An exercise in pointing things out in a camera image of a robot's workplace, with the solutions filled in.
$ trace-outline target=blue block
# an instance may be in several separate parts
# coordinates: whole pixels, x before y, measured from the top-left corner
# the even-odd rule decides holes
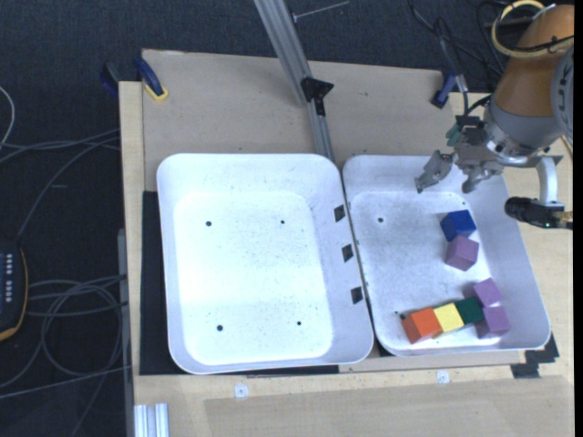
[[[460,235],[468,238],[476,231],[476,224],[467,210],[457,210],[450,212],[442,219],[441,229],[444,231],[445,239],[452,241]]]

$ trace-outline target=purple block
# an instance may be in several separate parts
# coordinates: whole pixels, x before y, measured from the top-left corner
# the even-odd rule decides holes
[[[459,235],[468,238],[476,231],[476,224],[468,210],[450,212],[441,220],[440,225],[447,241],[452,241]]]
[[[479,338],[499,337],[510,330],[510,321],[502,306],[483,308],[482,311],[484,312],[484,320],[476,324]]]
[[[455,237],[447,246],[445,264],[460,270],[468,270],[477,261],[480,243],[463,236]]]
[[[476,283],[464,295],[467,298],[472,296],[476,297],[483,308],[493,306],[502,300],[502,293],[491,278]]]

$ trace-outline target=wooden table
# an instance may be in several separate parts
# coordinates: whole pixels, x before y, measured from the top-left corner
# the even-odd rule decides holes
[[[144,190],[156,189],[159,162],[175,152],[313,152],[305,107],[293,102],[278,60],[143,55],[169,98],[157,103],[141,83],[120,83],[134,397],[136,404],[169,404],[173,437],[332,436],[363,429],[386,435],[387,425],[407,435],[427,435],[429,425],[431,435],[476,429],[496,436],[574,435],[572,232],[524,224],[520,230],[560,353],[539,365],[542,379],[514,378],[509,364],[526,362],[523,351],[415,358],[373,352],[323,376],[140,376],[141,199]],[[441,74],[319,62],[311,67],[314,76],[336,85],[326,109],[340,167],[352,155],[428,156],[445,149],[461,99],[451,95],[443,110],[428,102]],[[567,151],[558,141],[551,153]],[[573,205],[572,169],[569,158],[558,166],[559,198],[567,208]],[[538,193],[534,170],[508,169],[505,179],[511,196]],[[444,372],[450,382],[438,383]],[[249,398],[235,400],[241,383]],[[429,414],[420,415],[419,407]]]

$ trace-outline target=black device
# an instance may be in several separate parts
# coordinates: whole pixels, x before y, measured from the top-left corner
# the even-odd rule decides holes
[[[28,295],[28,276],[22,250],[0,238],[0,341],[12,337],[22,324]]]

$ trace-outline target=yellow block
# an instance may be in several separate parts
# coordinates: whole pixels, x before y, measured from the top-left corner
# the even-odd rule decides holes
[[[453,302],[435,308],[434,312],[444,333],[459,330],[464,327],[462,316],[459,315],[459,311]]]

